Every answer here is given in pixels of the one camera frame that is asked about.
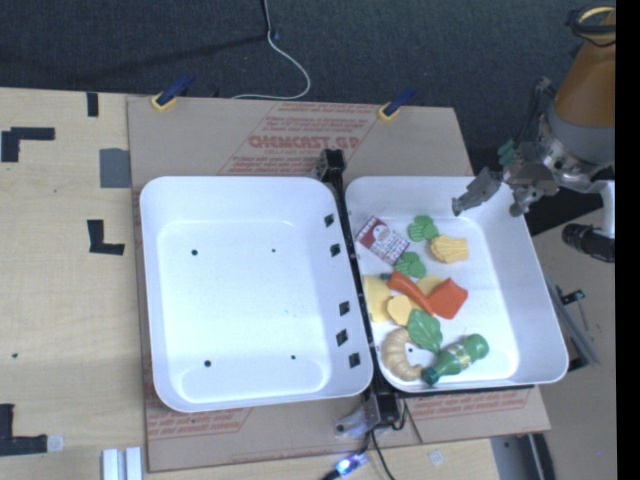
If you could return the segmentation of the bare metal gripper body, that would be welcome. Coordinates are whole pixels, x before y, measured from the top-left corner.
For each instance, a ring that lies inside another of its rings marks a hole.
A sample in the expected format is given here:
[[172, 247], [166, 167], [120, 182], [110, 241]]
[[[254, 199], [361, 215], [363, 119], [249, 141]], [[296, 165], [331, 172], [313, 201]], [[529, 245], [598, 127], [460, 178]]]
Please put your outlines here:
[[502, 179], [512, 187], [553, 194], [559, 187], [589, 190], [600, 166], [583, 160], [558, 140], [509, 141], [501, 147]]

